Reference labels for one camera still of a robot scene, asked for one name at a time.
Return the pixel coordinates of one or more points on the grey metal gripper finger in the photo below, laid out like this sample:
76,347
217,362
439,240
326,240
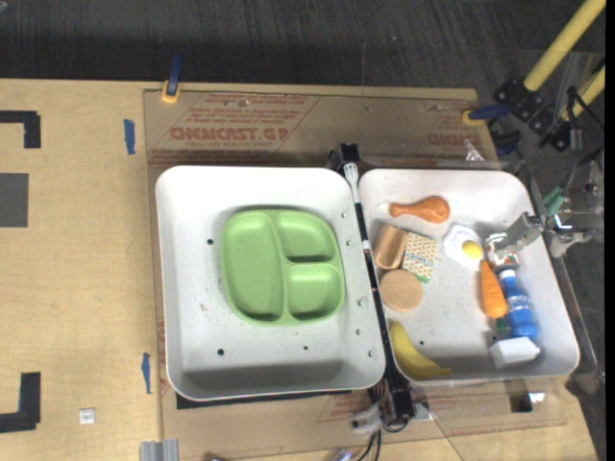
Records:
523,231
562,247

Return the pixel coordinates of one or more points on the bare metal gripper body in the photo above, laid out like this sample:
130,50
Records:
583,209

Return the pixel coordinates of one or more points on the small white printed bottle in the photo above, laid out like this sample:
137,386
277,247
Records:
502,257

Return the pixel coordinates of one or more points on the white and yellow fried egg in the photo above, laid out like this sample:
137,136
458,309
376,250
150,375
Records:
463,245

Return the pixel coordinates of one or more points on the orange carrot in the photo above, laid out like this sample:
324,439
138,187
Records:
492,291

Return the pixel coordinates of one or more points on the blue plastic bottle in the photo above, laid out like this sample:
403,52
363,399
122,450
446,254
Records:
519,310

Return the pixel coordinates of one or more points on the orange toy chicken drumstick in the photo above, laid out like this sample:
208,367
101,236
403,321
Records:
427,209

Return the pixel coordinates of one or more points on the patterned yellow packet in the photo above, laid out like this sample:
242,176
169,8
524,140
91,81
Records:
421,255

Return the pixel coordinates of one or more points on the white plastic tray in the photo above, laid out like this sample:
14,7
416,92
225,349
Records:
456,315
192,257

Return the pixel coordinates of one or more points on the white carton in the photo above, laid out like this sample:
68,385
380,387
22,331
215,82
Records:
514,352

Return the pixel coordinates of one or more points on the tan cylinder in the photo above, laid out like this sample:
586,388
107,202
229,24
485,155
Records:
390,247

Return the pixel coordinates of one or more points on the round tan biscuit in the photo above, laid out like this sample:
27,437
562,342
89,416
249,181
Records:
401,290

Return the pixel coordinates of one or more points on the thin black and white rod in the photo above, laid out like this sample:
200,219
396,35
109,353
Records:
366,243

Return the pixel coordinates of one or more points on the yellow banana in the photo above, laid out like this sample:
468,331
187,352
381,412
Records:
413,358

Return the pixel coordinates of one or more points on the green divided plate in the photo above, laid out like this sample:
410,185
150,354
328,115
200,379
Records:
250,262

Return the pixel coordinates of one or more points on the brown cardboard board red print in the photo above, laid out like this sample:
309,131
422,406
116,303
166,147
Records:
240,123

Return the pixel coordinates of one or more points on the small white square block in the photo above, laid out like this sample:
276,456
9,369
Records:
87,415

